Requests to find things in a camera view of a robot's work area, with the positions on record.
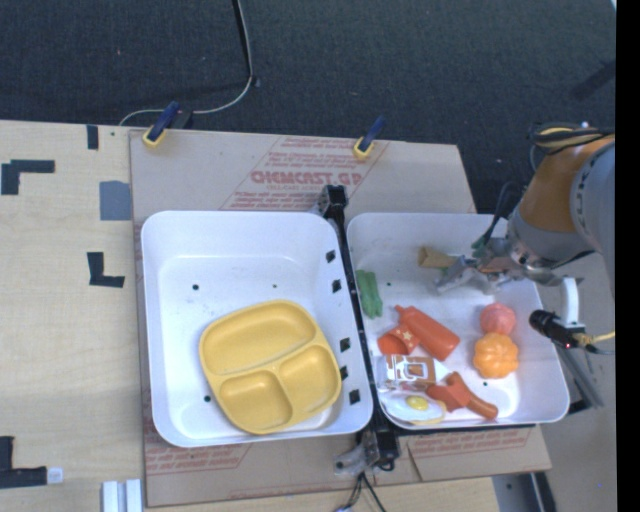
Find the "toy orange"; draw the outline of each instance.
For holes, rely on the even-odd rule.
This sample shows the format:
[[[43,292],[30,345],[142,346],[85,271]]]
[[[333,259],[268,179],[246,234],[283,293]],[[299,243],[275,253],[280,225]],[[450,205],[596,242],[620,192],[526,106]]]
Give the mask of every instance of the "toy orange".
[[[509,336],[489,332],[476,342],[473,366],[485,379],[500,379],[518,368],[518,352]]]
[[[480,313],[480,328],[483,332],[497,332],[508,336],[515,325],[515,311],[500,302],[489,304]]]

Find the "blue clamp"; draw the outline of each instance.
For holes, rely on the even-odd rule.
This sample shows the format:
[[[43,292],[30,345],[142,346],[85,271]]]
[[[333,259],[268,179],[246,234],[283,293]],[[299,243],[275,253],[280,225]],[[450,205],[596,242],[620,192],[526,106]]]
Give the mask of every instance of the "blue clamp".
[[[158,117],[156,123],[144,133],[142,142],[150,148],[157,147],[167,134],[165,128],[171,124],[171,121],[176,117],[179,109],[180,105],[178,105],[178,102],[172,101],[169,103]]]
[[[360,137],[353,146],[353,154],[358,160],[365,160],[373,150],[373,140],[387,124],[383,116],[378,116],[366,135]]]

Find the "black bracket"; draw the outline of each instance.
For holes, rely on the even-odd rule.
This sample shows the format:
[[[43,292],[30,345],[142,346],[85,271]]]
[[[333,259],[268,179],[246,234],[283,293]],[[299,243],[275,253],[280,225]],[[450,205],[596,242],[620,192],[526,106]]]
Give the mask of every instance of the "black bracket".
[[[375,376],[373,375],[373,366],[371,364],[371,358],[369,357],[369,347],[364,334],[364,321],[358,303],[356,277],[351,263],[349,243],[345,229],[344,210],[348,204],[349,199],[346,189],[342,185],[325,185],[318,199],[318,208],[322,217],[333,225],[338,235],[342,264],[344,266],[347,285],[349,286],[351,305],[356,319],[374,407],[370,422],[361,432],[361,442],[359,447],[356,447],[356,452],[349,452],[349,454],[345,454],[336,459],[335,469],[338,473],[351,471],[353,467],[357,467],[358,464],[362,464],[363,461],[365,466],[369,467],[375,465],[381,468],[393,468],[394,460],[400,456],[399,443],[394,427],[380,407],[375,385]],[[355,457],[364,457],[364,459],[354,460],[354,453]]]

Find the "black tape mark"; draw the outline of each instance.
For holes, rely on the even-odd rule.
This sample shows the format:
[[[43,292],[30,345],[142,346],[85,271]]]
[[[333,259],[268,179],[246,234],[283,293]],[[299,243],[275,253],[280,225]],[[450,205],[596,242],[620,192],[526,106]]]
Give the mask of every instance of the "black tape mark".
[[[11,469],[11,457],[13,455],[13,437],[0,437],[0,471]]]
[[[98,141],[98,127],[95,124],[87,125],[87,149],[97,150],[99,146]]]
[[[571,95],[578,99],[584,100],[596,92],[600,87],[616,76],[616,61],[605,64],[584,82],[576,85],[571,89]]]
[[[0,489],[47,484],[47,468],[13,468],[13,437],[0,437]]]
[[[100,182],[100,220],[131,220],[131,191],[128,183]]]
[[[18,172],[53,173],[56,170],[55,160],[11,160],[11,166]]]
[[[55,169],[54,160],[11,160],[8,164],[2,164],[0,195],[18,195],[21,172],[53,173]]]
[[[20,173],[10,164],[2,164],[2,180],[0,194],[3,196],[17,196],[20,187]]]
[[[124,276],[104,275],[104,253],[88,252],[89,272],[91,278],[89,284],[94,286],[110,286],[112,288],[122,288],[124,286]]]

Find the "toy bottle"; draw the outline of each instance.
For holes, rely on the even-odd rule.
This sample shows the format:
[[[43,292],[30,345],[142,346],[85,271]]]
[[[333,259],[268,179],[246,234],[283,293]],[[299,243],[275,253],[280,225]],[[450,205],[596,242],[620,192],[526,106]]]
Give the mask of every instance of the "toy bottle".
[[[420,345],[438,361],[444,361],[460,343],[457,334],[413,306],[396,306],[400,313],[398,323],[408,327]]]

